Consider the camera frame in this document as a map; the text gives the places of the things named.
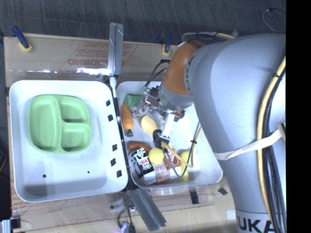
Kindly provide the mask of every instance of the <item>white strap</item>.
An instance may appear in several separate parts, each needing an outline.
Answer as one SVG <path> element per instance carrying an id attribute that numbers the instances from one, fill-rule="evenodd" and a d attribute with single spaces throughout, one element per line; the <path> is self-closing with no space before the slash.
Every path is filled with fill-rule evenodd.
<path id="1" fill-rule="evenodd" d="M 214 155 L 218 160 L 226 161 L 226 160 L 228 160 L 232 157 L 235 157 L 237 155 L 240 155 L 242 153 L 246 153 L 246 152 L 254 151 L 254 150 L 258 150 L 258 149 L 264 149 L 268 146 L 271 146 L 277 140 L 279 140 L 281 137 L 283 137 L 283 139 L 285 140 L 285 135 L 283 135 L 283 132 L 281 132 L 280 129 L 278 128 L 269 137 L 266 137 L 266 138 L 263 138 L 261 140 L 252 142 L 243 148 L 240 148 L 240 149 L 235 150 L 235 151 L 230 151 L 230 152 L 214 153 Z"/>

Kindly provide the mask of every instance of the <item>yellow ball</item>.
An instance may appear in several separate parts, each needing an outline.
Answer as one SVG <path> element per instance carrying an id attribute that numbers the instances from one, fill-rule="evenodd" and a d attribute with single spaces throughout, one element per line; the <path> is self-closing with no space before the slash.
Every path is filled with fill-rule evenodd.
<path id="1" fill-rule="evenodd" d="M 148 158 L 151 164 L 159 165 L 164 159 L 164 153 L 161 149 L 153 148 L 149 151 Z"/>

